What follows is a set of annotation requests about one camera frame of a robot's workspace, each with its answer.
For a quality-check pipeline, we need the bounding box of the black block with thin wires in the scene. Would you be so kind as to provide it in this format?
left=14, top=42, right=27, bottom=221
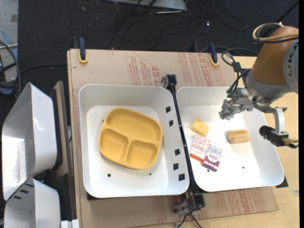
left=163, top=74, right=178, bottom=89
left=172, top=193, right=206, bottom=214

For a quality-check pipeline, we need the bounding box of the brown cardboard board red print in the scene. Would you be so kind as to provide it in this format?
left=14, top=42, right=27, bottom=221
left=67, top=48, right=280, bottom=228

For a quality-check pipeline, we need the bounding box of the yellow cheese wedge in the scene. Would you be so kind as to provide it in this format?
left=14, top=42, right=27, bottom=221
left=190, top=117, right=210, bottom=138

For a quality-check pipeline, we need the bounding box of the purple and white carton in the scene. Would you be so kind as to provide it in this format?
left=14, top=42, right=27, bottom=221
left=201, top=144, right=224, bottom=172

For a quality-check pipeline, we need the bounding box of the orange and white carton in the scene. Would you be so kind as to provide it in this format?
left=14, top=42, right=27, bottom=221
left=189, top=134, right=211, bottom=162

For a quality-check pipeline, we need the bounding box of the tan bread bun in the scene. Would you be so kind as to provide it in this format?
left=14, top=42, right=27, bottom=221
left=227, top=128, right=251, bottom=144

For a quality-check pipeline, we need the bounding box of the black cylinder on white bracket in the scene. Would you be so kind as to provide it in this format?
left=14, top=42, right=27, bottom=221
left=258, top=107, right=291, bottom=147

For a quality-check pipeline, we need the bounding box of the thin black and white rod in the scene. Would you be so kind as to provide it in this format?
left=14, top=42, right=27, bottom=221
left=170, top=84, right=198, bottom=197

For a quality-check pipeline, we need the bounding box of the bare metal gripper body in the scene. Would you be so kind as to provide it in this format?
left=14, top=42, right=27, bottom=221
left=227, top=87, right=274, bottom=112

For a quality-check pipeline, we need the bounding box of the yellow divided plate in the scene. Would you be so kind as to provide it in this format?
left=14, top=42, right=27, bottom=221
left=97, top=107, right=164, bottom=171

